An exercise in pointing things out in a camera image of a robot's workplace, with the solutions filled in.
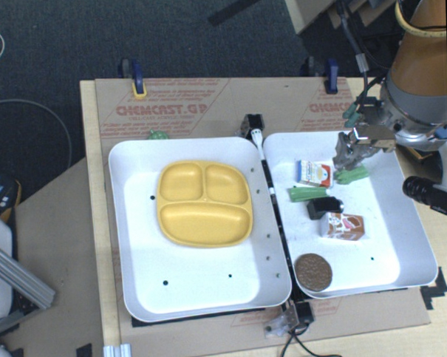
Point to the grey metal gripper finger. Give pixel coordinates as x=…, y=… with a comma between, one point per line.
x=360, y=155
x=341, y=152

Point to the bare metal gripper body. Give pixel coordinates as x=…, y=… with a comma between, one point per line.
x=377, y=136

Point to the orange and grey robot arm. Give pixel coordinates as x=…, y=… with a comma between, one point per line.
x=418, y=65

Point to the green toy vegetable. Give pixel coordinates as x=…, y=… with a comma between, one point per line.
x=352, y=174
x=307, y=193

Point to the white and blue carton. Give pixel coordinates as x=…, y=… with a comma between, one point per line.
x=314, y=173

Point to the black box with round end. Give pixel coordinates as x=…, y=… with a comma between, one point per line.
x=324, y=207

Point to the brown and white carton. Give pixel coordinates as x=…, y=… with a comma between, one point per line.
x=344, y=226

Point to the thin black and white rod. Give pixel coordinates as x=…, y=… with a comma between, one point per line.
x=273, y=194

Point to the white plastic tray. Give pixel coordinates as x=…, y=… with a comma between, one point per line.
x=378, y=256
x=198, y=278

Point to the brown round biscuit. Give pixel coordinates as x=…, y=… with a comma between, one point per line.
x=313, y=272

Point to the brown cardboard board red print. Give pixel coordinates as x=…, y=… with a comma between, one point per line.
x=212, y=97

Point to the yellow divided plate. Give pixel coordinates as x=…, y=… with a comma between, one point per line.
x=204, y=202

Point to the black cylinder on white bracket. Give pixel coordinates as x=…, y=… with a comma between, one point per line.
x=427, y=194

